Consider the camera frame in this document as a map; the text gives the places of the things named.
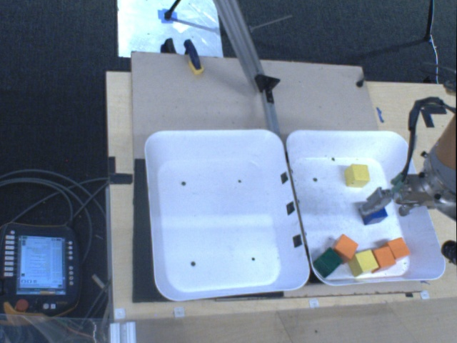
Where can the blue cube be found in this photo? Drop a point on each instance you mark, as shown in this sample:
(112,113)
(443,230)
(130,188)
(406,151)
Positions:
(375,218)

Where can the brown cardboard board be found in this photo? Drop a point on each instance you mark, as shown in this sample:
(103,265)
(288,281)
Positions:
(214,95)

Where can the white plastic tray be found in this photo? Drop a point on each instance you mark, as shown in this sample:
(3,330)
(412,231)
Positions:
(328,209)
(221,220)

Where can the green cube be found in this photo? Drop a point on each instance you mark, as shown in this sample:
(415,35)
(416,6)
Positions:
(327,262)

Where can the black cylinder on white bracket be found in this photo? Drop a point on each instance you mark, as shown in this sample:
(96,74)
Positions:
(450,250)

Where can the yellow cube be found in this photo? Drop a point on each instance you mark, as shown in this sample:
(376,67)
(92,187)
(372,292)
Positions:
(357,175)
(364,263)

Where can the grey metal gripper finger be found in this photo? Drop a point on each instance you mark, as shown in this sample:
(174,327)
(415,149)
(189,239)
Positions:
(377,196)
(367,210)

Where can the orange cube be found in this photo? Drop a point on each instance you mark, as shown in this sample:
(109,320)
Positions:
(345,247)
(385,258)
(399,248)

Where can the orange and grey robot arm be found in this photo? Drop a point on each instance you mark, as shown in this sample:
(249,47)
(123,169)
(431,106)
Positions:
(446,148)

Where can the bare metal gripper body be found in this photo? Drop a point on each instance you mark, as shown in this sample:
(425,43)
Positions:
(419,191)

